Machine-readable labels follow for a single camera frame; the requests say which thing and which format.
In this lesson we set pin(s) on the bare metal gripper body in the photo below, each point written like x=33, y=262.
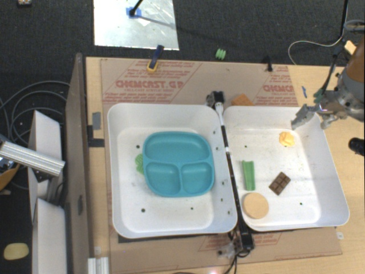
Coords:
x=348, y=104

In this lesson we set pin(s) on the thin black and white rod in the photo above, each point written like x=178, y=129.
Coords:
x=228, y=153

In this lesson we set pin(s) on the pale yellow oval toy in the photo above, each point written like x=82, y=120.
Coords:
x=16, y=251

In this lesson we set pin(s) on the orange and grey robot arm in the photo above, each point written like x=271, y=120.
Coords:
x=360, y=60

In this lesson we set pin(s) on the black cylinder on white bracket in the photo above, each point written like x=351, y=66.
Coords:
x=357, y=145

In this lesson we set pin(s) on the yellow toy food piece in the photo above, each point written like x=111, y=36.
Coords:
x=286, y=139

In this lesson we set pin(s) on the tan round biscuit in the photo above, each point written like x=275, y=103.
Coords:
x=255, y=205

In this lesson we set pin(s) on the blue divided plate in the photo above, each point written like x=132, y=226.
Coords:
x=176, y=164

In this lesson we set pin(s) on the green celery stick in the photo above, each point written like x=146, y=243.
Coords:
x=248, y=175

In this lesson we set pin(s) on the brown cardboard board red print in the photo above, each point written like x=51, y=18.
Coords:
x=199, y=81

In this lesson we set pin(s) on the orange waffle cracker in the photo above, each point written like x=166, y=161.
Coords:
x=241, y=100

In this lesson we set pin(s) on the green toy vegetable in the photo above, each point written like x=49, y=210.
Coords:
x=139, y=164

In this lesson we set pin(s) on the white plastic tray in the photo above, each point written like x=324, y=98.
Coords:
x=308, y=181
x=171, y=213

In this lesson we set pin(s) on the brown chocolate bar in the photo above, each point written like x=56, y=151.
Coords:
x=279, y=183

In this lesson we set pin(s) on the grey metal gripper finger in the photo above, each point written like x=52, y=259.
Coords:
x=328, y=120
x=303, y=115

